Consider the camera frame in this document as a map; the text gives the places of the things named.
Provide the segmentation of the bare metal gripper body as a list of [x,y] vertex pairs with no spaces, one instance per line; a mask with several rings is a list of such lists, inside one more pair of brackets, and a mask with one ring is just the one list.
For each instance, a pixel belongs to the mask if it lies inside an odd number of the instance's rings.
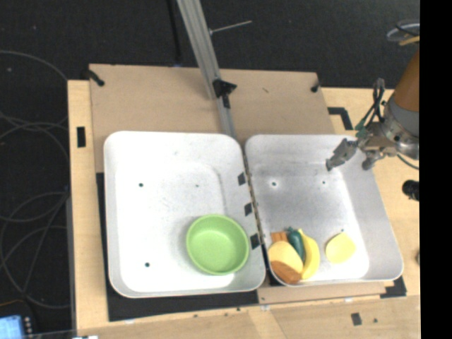
[[365,151],[388,156],[403,155],[410,159],[420,158],[419,138],[399,124],[372,122],[356,133],[358,146]]

